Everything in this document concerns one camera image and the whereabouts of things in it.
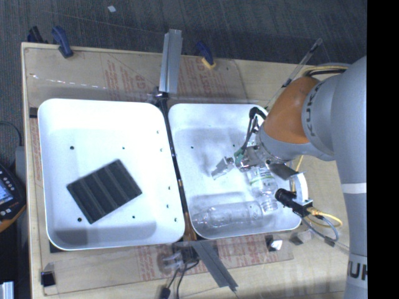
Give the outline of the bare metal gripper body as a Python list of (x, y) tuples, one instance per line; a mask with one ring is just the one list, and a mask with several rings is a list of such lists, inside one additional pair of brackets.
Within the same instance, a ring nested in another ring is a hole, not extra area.
[(247, 171), (253, 167), (265, 167), (266, 155), (259, 145), (240, 148), (236, 152), (236, 167), (240, 171)]

